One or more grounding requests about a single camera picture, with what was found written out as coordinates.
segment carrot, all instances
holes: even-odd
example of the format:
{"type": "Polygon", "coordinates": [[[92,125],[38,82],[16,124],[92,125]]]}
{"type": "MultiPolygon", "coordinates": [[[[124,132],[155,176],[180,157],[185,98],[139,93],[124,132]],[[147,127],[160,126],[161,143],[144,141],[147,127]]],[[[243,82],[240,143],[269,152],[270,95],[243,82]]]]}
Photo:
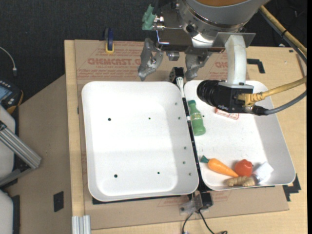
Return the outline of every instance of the carrot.
{"type": "Polygon", "coordinates": [[[230,167],[223,164],[216,158],[207,159],[205,156],[201,157],[200,162],[207,163],[208,167],[216,173],[228,175],[231,177],[238,177],[238,174],[234,172],[230,167]]]}

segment toy bottle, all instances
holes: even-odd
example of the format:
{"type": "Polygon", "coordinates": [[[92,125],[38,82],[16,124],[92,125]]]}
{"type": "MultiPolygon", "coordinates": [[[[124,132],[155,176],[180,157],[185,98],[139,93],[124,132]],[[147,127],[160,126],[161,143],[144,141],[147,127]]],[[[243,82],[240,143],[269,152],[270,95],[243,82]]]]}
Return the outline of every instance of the toy bottle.
{"type": "Polygon", "coordinates": [[[190,109],[190,117],[192,122],[193,134],[195,136],[203,135],[206,132],[204,122],[200,111],[196,108],[195,100],[188,102],[190,109]]]}

